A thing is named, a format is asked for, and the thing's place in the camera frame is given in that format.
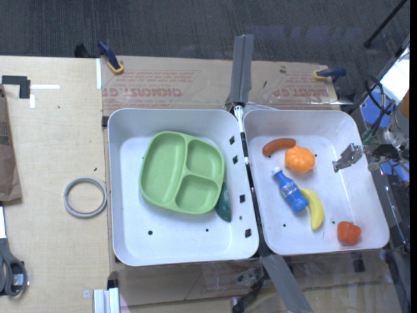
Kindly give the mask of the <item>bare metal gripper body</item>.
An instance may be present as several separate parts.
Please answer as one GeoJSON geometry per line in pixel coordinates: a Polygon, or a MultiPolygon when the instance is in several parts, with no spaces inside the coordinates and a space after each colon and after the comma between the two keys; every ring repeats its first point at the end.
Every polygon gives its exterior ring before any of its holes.
{"type": "Polygon", "coordinates": [[[377,160],[409,161],[409,119],[393,112],[386,127],[380,127],[367,146],[367,155],[377,160]]]}

